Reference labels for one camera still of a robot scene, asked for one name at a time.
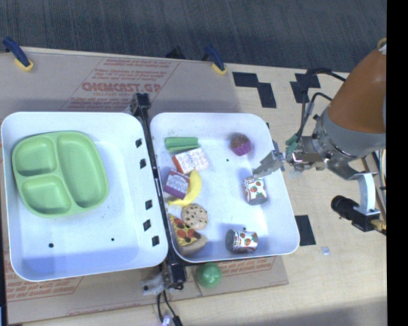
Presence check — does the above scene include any green divided plate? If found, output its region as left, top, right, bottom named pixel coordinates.
left=11, top=130, right=110, bottom=218

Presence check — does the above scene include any black cylinder on white bracket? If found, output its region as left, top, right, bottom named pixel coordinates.
left=330, top=170, right=384, bottom=232

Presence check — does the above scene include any purple toy cupcake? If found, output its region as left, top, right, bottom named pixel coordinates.
left=229, top=132, right=252, bottom=157

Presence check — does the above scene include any brown cardboard board red print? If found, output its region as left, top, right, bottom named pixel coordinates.
left=0, top=47, right=290, bottom=325

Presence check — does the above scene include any toy pizza slice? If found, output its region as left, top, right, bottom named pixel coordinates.
left=167, top=213, right=209, bottom=257

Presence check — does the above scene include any small can with red fruit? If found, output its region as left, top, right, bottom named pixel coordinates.
left=224, top=228, right=259, bottom=254
left=242, top=176, right=269, bottom=206

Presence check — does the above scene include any yellow banana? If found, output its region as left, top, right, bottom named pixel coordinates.
left=167, top=169, right=203, bottom=207

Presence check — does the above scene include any green toy apple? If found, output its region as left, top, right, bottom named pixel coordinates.
left=195, top=261, right=224, bottom=289

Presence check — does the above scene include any white plastic tray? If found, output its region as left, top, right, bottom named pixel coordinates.
left=0, top=111, right=169, bottom=283
left=149, top=112, right=301, bottom=264

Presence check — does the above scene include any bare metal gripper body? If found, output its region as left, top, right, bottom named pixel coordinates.
left=284, top=136, right=353, bottom=180

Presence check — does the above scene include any black block with thin wires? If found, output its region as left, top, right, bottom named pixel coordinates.
left=162, top=260, right=188, bottom=290
left=130, top=92, right=152, bottom=115

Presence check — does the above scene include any purple and white carton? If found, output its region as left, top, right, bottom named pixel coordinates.
left=162, top=168, right=191, bottom=200

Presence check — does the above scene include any green toy celery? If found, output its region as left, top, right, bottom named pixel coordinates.
left=164, top=136, right=201, bottom=153

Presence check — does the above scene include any orange and white carton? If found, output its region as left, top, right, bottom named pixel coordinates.
left=171, top=147, right=210, bottom=175

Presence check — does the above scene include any brown chocolate chip biscuit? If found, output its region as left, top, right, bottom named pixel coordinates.
left=181, top=203, right=209, bottom=231

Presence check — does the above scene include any thin black rod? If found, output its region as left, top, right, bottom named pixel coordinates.
left=138, top=107, right=178, bottom=268

